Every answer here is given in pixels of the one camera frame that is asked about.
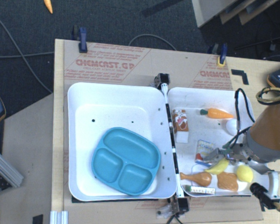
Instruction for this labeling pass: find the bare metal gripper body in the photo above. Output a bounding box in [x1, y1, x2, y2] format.
[222, 142, 259, 166]

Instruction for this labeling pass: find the clear packet blue red print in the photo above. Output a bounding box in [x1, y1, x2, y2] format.
[194, 139, 217, 168]

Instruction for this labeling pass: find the yellow banana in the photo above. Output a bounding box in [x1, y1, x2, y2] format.
[204, 157, 230, 177]

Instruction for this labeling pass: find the yellow lemon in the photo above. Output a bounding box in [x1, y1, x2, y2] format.
[235, 164, 255, 183]

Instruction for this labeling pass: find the orange-brown flat biscuit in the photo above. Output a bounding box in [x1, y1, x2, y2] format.
[215, 171, 240, 192]

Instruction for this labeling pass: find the brown chicken drumstick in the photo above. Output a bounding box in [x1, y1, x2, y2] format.
[178, 170, 213, 188]

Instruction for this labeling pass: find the small green and white box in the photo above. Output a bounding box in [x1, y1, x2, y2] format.
[189, 185, 217, 195]

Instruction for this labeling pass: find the orange carrot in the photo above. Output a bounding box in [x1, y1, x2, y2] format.
[199, 107, 235, 121]
[41, 0, 54, 15]

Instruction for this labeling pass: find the brown and white carton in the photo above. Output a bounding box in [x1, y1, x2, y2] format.
[169, 108, 192, 144]

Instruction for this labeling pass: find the thin black and white rod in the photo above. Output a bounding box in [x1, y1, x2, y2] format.
[153, 83, 193, 198]

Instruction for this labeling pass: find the white plastic tray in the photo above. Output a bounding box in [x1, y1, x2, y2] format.
[60, 81, 185, 208]
[160, 86, 277, 203]

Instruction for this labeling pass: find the blue divided plate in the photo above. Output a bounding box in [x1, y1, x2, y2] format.
[89, 125, 164, 198]

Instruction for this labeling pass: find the brown cardboard board red print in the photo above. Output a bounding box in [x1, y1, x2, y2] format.
[51, 40, 275, 224]

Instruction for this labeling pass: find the black cylinder on white bracket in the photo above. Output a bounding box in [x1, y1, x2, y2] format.
[248, 162, 280, 212]

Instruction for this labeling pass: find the black block with thin wires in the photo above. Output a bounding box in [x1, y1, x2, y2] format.
[168, 196, 191, 217]
[153, 72, 171, 89]

